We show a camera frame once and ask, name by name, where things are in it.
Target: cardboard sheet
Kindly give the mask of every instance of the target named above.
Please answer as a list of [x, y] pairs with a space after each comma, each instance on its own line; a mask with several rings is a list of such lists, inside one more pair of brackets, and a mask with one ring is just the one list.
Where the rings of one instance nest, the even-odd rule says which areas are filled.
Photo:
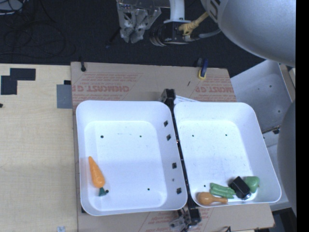
[[[110, 63], [71, 63], [74, 120], [75, 167], [79, 232], [169, 232], [169, 222], [177, 212], [146, 212], [94, 217], [82, 212], [78, 142], [75, 111], [85, 100], [158, 101], [166, 88], [176, 95], [202, 102], [236, 102], [227, 69], [207, 68], [206, 79], [198, 78], [199, 68], [146, 66]], [[218, 208], [200, 208], [202, 221], [190, 231], [219, 232], [231, 226], [233, 231], [274, 226], [269, 204], [248, 204]]]

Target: plastic tray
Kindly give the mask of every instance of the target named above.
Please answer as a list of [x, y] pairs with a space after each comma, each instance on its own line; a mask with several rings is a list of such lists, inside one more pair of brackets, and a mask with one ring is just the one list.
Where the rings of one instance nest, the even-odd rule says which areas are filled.
[[[274, 203], [281, 188], [253, 108], [241, 102], [189, 102], [174, 115], [193, 200], [202, 207]], [[76, 110], [81, 204], [94, 216], [178, 210], [186, 184], [171, 111], [159, 101], [84, 101]], [[98, 196], [88, 165], [102, 170], [108, 194]], [[210, 183], [227, 186], [237, 176], [258, 176], [247, 200], [201, 205]]]
[[[203, 207], [273, 203], [281, 188], [255, 112], [241, 102], [180, 102], [174, 114], [193, 200]], [[227, 186], [237, 176], [258, 176], [260, 185], [247, 200], [201, 205], [197, 195], [210, 183]]]
[[[181, 209], [187, 201], [170, 109], [158, 101], [84, 101], [76, 110], [81, 204], [94, 216]], [[99, 197], [88, 165], [105, 177]]]

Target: yellow cable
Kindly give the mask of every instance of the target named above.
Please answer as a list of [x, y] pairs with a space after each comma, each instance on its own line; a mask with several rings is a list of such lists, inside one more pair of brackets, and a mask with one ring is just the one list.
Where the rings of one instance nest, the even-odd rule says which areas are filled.
[[192, 21], [192, 22], [189, 22], [189, 23], [184, 23], [184, 24], [181, 24], [178, 28], [179, 31], [183, 31], [183, 35], [190, 35], [192, 33], [192, 31], [194, 29], [196, 29], [199, 24], [205, 20], [207, 17], [208, 17], [208, 13], [205, 12], [204, 14], [202, 14], [198, 19]]

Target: green beans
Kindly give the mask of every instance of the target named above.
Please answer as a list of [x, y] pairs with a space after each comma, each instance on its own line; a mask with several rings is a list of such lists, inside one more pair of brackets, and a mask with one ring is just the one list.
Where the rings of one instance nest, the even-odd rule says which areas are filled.
[[215, 183], [210, 184], [210, 193], [212, 195], [217, 195], [221, 197], [225, 197], [227, 199], [233, 199], [236, 194], [235, 191], [230, 187], [224, 187]]

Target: black square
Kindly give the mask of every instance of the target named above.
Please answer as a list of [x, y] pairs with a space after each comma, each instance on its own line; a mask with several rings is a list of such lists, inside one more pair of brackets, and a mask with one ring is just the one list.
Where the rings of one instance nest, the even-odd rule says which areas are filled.
[[1, 76], [1, 95], [17, 95], [17, 80], [9, 75]]

